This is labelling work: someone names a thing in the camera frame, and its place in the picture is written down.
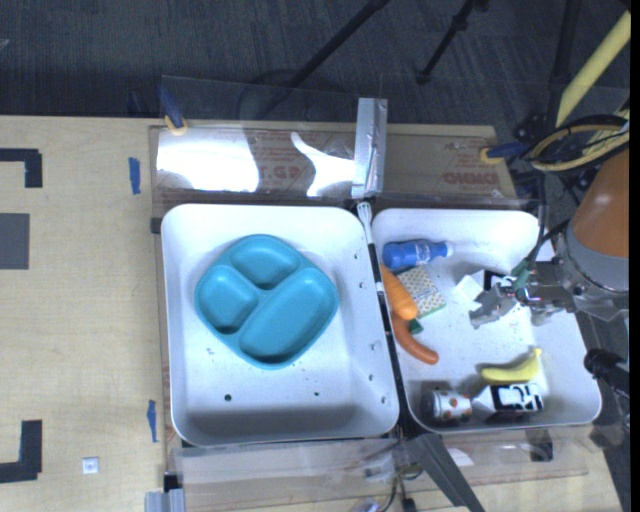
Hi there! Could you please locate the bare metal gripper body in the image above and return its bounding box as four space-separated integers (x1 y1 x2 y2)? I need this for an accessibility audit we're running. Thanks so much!
514 261 630 327

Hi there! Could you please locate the white plastic tray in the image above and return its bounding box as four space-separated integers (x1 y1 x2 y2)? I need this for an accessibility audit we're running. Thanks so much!
370 207 603 436
159 202 402 448

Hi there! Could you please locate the white carton black print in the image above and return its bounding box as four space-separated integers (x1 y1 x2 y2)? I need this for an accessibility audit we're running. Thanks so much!
485 381 545 416
451 269 516 305

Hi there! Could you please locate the white patterned packet green edge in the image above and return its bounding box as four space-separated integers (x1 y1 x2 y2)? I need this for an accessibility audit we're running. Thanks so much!
396 264 448 335

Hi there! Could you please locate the yellow banana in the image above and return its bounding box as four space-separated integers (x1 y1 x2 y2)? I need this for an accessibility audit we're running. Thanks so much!
479 347 544 387

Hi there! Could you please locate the orange carrot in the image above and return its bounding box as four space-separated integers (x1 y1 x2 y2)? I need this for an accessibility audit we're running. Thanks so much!
378 263 420 322

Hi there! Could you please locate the blue bottle white label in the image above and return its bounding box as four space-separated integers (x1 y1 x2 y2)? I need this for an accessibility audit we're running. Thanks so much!
381 238 455 273

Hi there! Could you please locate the white can orange print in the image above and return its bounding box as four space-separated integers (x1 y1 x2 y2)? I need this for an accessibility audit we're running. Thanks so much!
420 388 474 427

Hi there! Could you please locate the thin black and white rod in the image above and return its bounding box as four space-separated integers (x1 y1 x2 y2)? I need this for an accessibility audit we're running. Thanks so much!
356 199 410 437

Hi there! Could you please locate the blue divided plate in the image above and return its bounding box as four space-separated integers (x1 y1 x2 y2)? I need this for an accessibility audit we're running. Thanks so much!
193 233 341 372

